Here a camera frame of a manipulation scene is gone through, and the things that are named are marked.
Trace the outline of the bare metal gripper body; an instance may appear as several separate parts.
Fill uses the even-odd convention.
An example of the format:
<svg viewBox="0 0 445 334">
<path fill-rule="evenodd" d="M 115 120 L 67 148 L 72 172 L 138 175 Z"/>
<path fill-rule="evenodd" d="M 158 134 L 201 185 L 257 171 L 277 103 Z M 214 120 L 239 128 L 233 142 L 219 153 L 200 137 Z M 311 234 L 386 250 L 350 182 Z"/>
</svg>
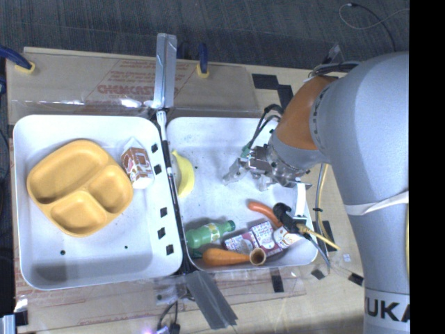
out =
<svg viewBox="0 0 445 334">
<path fill-rule="evenodd" d="M 306 169 L 296 168 L 284 162 L 272 146 L 255 146 L 244 157 L 244 170 L 257 181 L 261 175 L 275 180 L 275 184 L 285 188 L 293 188 L 300 178 L 307 173 Z"/>
</svg>

